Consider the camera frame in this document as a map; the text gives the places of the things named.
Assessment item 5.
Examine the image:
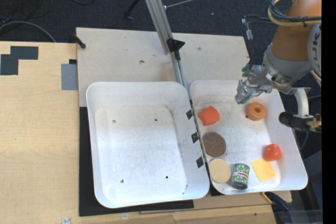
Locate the black cylinder on white bracket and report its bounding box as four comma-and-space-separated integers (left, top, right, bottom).
278, 87, 322, 133

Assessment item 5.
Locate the green and red can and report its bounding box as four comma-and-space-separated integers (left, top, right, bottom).
230, 163, 250, 190

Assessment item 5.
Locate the brown round patty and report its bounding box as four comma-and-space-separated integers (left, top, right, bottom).
202, 132, 227, 158

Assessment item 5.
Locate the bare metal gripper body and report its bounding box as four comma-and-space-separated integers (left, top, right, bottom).
241, 63, 290, 93

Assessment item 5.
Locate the thin black and white rod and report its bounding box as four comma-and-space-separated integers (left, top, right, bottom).
171, 51, 211, 187

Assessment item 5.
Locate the pale flat board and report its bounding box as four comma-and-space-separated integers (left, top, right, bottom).
76, 27, 292, 212

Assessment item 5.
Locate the yellow cheese slice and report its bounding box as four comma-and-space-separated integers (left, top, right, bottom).
250, 158, 277, 183

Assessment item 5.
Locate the red tomato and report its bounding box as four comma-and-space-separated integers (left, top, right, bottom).
263, 143, 282, 162

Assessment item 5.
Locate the orange doughnut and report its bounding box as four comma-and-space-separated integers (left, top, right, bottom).
245, 101, 267, 121

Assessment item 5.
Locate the orange wedge block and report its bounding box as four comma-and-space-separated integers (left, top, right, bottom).
198, 105, 221, 127

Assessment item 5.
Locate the white plastic tray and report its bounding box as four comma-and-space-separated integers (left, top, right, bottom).
189, 79, 309, 196
86, 81, 211, 209

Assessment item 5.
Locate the tan round biscuit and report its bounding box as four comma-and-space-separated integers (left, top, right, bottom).
208, 158, 232, 184

